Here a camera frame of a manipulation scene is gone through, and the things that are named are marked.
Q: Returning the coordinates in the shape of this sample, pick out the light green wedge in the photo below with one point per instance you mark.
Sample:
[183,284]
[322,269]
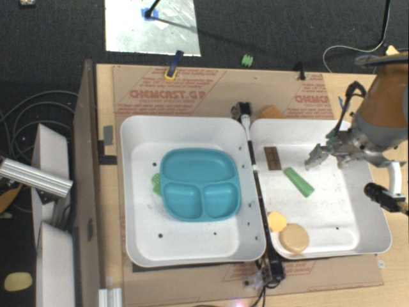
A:
[298,182]

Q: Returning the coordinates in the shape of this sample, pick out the brown chocolate bar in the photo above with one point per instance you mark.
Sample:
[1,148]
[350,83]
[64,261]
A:
[272,158]

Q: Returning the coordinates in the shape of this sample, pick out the green ribbed toy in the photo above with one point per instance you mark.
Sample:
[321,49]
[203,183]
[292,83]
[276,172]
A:
[156,184]
[248,60]

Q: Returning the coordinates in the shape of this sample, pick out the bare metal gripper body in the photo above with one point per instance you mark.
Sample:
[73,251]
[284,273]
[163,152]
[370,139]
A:
[348,146]

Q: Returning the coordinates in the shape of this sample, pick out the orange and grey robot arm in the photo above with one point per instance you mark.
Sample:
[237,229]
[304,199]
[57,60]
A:
[386,101]

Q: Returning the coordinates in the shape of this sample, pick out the black cylinder on white bracket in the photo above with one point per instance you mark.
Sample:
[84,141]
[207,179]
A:
[383,195]

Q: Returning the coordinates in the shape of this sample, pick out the pale yellow bread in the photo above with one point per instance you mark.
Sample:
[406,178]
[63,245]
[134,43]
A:
[18,281]

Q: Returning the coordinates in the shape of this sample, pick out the brown cardboard board red print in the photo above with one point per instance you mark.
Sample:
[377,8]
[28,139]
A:
[204,94]

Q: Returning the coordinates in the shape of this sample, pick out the white plastic tray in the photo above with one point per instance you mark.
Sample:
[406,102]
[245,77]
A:
[335,203]
[191,245]

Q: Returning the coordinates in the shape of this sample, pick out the tan round biscuit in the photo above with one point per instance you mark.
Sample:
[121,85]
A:
[294,238]

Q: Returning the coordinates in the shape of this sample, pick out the thin black and white rod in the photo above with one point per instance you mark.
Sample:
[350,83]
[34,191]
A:
[258,184]

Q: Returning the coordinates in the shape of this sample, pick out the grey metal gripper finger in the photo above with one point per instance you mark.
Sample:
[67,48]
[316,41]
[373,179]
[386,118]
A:
[316,157]
[344,162]

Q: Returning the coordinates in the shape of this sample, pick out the yellow flower-shaped biscuit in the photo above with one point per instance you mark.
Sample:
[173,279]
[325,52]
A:
[276,222]

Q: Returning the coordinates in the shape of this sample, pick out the blue divided plate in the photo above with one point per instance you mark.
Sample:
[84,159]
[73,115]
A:
[199,184]

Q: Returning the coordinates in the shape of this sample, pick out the orange block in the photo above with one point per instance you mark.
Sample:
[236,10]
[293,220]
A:
[271,112]

